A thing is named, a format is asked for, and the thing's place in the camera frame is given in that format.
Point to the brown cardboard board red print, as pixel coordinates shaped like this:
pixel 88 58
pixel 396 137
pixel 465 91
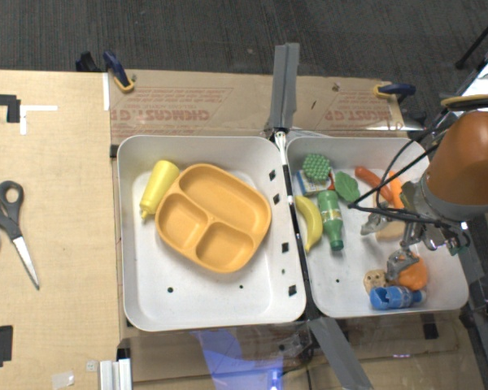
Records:
pixel 236 104

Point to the beige bread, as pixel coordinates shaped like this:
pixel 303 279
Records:
pixel 390 232

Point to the yellow banana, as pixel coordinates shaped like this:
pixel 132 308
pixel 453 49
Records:
pixel 314 222

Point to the grey scissors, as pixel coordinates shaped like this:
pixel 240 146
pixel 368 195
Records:
pixel 12 222

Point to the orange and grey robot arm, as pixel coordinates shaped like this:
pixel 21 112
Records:
pixel 463 165

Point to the green grapes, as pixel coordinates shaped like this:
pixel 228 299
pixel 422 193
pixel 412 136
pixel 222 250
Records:
pixel 316 167

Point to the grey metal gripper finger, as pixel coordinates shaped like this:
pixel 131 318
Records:
pixel 399 260
pixel 373 222

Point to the red sausage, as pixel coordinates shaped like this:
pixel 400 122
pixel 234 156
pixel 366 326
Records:
pixel 372 180

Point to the blue bottle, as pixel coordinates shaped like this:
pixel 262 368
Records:
pixel 394 298

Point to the orange divided plate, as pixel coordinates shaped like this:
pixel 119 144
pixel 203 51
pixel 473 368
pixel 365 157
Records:
pixel 213 217

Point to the orange round fruit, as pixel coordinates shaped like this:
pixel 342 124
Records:
pixel 415 276

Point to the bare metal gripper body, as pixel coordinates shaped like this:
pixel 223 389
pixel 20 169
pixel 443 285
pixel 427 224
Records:
pixel 431 228

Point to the white plastic tray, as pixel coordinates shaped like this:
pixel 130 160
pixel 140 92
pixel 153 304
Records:
pixel 349 266
pixel 211 299

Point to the beige biscuit with holes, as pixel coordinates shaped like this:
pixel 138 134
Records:
pixel 373 281

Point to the yellow mustard bottle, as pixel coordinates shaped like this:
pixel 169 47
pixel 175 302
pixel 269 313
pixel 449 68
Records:
pixel 159 185

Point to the orange carrot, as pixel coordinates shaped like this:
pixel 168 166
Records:
pixel 396 191

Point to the blue and white carton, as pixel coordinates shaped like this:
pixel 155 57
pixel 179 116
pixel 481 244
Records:
pixel 307 185

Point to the green bottle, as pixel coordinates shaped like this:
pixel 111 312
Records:
pixel 331 217

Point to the green leaf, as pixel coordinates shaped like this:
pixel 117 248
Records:
pixel 347 186

